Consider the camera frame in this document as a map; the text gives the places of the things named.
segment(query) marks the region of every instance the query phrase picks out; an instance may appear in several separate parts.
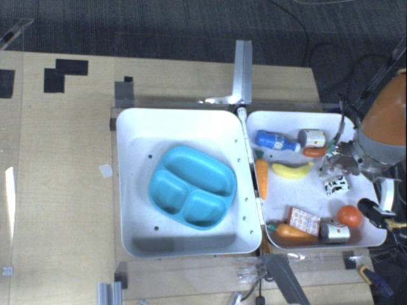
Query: banana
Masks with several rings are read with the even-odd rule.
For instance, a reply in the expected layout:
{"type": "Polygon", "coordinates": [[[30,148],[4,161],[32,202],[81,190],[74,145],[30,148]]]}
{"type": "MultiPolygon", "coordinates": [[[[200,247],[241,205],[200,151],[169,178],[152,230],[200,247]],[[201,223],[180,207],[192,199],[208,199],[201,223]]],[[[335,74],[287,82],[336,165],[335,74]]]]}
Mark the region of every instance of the banana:
{"type": "Polygon", "coordinates": [[[273,163],[272,168],[273,171],[278,175],[285,179],[297,180],[302,179],[303,177],[307,176],[308,172],[310,171],[311,166],[313,165],[312,161],[308,164],[293,168],[288,167],[283,164],[273,163]]]}

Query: carrot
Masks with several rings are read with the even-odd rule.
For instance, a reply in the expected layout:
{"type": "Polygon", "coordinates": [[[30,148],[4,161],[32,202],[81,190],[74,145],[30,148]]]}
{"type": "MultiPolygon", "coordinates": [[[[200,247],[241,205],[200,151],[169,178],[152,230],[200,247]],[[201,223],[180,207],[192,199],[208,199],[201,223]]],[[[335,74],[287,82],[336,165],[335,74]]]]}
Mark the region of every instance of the carrot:
{"type": "Polygon", "coordinates": [[[322,157],[326,154],[326,147],[322,147],[322,148],[304,148],[303,150],[303,154],[304,156],[307,157],[322,157]]]}
{"type": "Polygon", "coordinates": [[[301,240],[301,241],[317,241],[317,237],[308,234],[304,231],[300,231],[295,227],[287,224],[279,224],[275,230],[277,235],[281,238],[289,238],[291,240],[301,240]]]}
{"type": "Polygon", "coordinates": [[[259,185],[259,193],[263,200],[267,196],[267,178],[268,178],[268,163],[264,159],[257,159],[254,163],[256,169],[257,183],[259,185]]]}

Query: silver can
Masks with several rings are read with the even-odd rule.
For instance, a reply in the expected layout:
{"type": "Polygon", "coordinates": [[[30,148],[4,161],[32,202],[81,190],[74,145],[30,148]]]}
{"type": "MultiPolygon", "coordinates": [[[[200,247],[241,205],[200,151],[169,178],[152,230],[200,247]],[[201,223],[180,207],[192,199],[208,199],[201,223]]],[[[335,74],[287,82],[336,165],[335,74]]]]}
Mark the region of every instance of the silver can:
{"type": "Polygon", "coordinates": [[[326,143],[325,132],[318,129],[301,130],[298,133],[298,142],[301,147],[324,147],[326,143]]]}
{"type": "Polygon", "coordinates": [[[349,227],[343,224],[321,224],[321,242],[325,244],[347,243],[350,239],[349,227]]]}

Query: tin can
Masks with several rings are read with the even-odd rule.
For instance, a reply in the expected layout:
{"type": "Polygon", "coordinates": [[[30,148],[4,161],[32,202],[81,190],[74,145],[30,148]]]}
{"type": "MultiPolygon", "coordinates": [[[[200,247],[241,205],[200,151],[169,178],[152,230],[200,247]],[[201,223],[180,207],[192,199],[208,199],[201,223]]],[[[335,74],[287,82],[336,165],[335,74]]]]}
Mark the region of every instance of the tin can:
{"type": "Polygon", "coordinates": [[[301,130],[298,133],[298,142],[301,147],[324,147],[326,143],[325,133],[318,129],[301,130]]]}
{"type": "Polygon", "coordinates": [[[325,244],[342,244],[350,239],[349,227],[343,224],[321,224],[321,241],[325,244]]]}

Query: tomato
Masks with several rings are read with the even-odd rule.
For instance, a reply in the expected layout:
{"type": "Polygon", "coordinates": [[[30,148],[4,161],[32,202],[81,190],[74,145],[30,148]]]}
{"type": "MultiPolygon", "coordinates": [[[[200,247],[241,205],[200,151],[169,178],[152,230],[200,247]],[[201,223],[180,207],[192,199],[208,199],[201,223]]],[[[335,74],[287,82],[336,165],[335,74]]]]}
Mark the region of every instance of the tomato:
{"type": "Polygon", "coordinates": [[[355,228],[362,221],[361,212],[351,205],[346,205],[340,208],[336,217],[341,224],[345,224],[349,228],[355,228]]]}

